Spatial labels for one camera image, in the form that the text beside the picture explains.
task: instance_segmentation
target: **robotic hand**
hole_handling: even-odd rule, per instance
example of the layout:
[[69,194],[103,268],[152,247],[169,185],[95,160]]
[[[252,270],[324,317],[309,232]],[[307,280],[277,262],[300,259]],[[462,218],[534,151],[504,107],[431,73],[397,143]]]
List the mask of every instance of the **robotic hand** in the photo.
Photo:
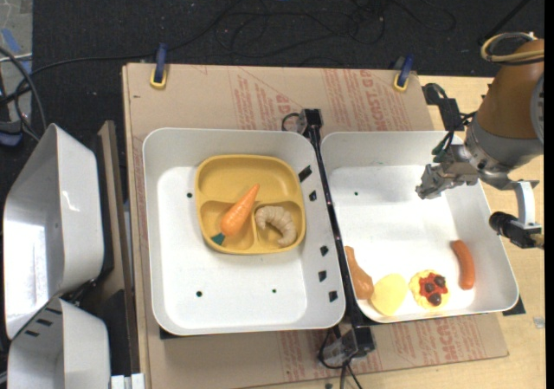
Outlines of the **robotic hand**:
[[[514,37],[526,43],[510,55],[492,55],[500,42]],[[502,68],[479,110],[467,116],[464,144],[450,144],[454,131],[447,134],[433,151],[438,164],[425,167],[415,191],[422,199],[436,198],[458,185],[474,185],[478,179],[499,190],[514,190],[519,217],[496,212],[489,224],[519,247],[544,249],[541,227],[534,221],[532,188],[538,181],[508,178],[512,170],[544,153],[544,40],[522,33],[502,34],[485,42],[481,55]]]

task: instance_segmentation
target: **cardboard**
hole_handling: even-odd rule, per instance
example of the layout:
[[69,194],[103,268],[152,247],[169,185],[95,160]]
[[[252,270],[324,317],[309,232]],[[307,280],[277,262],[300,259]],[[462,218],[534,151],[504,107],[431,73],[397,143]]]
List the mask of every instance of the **cardboard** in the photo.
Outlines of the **cardboard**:
[[[149,85],[153,68],[133,63],[122,74],[133,173],[129,181],[138,347],[146,386],[232,389],[305,381],[306,387],[315,387],[308,382],[336,378],[337,371],[316,361],[325,337],[321,331],[160,337],[151,310],[142,142],[152,130],[170,126],[278,130],[285,115],[302,108],[321,110],[323,134],[430,130],[434,126],[418,77],[411,74],[408,89],[399,93],[392,88],[395,72],[388,70],[171,65],[165,89],[157,90]],[[496,314],[371,330],[377,350],[353,362],[358,376],[508,355]],[[445,384],[444,378],[436,380]]]

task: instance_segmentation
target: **wooden surface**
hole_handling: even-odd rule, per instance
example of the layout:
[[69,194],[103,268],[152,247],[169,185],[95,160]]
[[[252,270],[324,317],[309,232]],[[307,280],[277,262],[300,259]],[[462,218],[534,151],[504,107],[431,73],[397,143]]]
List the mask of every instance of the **wooden surface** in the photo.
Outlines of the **wooden surface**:
[[[466,77],[421,76],[423,85],[435,82],[441,85],[449,97],[458,101],[462,112],[476,110],[481,103],[481,96],[486,93],[490,79]],[[130,111],[126,104],[126,144],[132,148],[132,133],[129,131]],[[429,107],[429,113],[436,129],[442,129],[441,117],[437,107]],[[544,227],[544,161],[543,157],[534,159],[528,165],[515,171],[513,179],[538,179],[540,184],[535,189],[536,219]],[[130,174],[130,191],[134,190],[134,178]],[[491,211],[504,211],[517,215],[517,200],[510,191],[496,191],[483,185]],[[130,200],[131,213],[136,215],[136,201]],[[509,356],[494,360],[478,360],[443,366],[430,366],[410,370],[371,373],[358,375],[364,389],[385,388],[421,388],[444,389],[458,388],[544,388],[546,387],[545,370],[545,329],[540,327],[544,320],[544,252],[542,250],[521,250],[505,240],[506,251],[517,278],[520,294],[525,305],[526,314],[504,316],[498,314],[499,322],[505,336]],[[133,246],[135,256],[140,257],[138,247]],[[144,314],[138,308],[139,345],[141,347],[141,367],[147,366],[147,341],[140,334],[145,329]],[[314,380],[278,386],[281,389],[322,389],[326,384],[338,387],[338,379]],[[347,379],[346,388],[355,387],[352,378]]]

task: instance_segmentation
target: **shrimp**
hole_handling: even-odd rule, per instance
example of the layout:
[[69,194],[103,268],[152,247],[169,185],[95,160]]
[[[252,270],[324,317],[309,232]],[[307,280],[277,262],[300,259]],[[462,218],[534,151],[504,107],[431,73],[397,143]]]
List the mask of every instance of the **shrimp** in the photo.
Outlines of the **shrimp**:
[[258,209],[254,215],[256,225],[264,230],[266,223],[270,223],[281,233],[281,238],[277,240],[280,247],[290,246],[296,241],[296,228],[294,227],[291,212],[284,207],[267,205]]

